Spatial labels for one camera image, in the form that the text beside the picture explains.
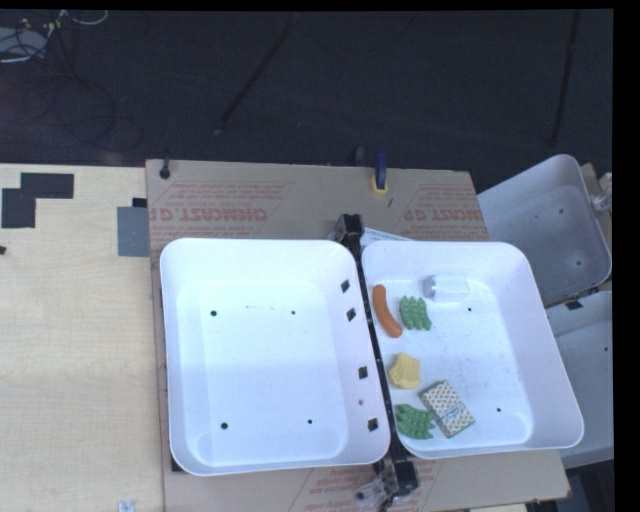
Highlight brown cardboard board red print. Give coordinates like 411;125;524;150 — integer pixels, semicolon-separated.
144;158;572;512

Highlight orange toy sausage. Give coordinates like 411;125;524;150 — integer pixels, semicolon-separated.
371;284;404;339

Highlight thin black rod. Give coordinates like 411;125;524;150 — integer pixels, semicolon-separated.
348;234;407;466

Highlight green toy grapes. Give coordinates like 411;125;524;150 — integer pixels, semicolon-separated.
398;295;434;332

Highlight white plastic tray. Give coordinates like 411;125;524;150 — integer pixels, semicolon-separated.
159;237;392;477
360;240;585;460

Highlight clear plastic bottle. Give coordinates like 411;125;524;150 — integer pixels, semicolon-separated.
422;274;472;303

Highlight yellow toy banana bunch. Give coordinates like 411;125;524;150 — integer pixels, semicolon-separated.
387;351;422;391

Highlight green toy leafy vegetable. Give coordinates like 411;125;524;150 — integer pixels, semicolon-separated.
393;402;440;441

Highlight patterned white packet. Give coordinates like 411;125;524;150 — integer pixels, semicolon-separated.
418;379;477;440

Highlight black block with thin wires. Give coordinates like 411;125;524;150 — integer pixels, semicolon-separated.
391;458;421;497
335;213;365;245

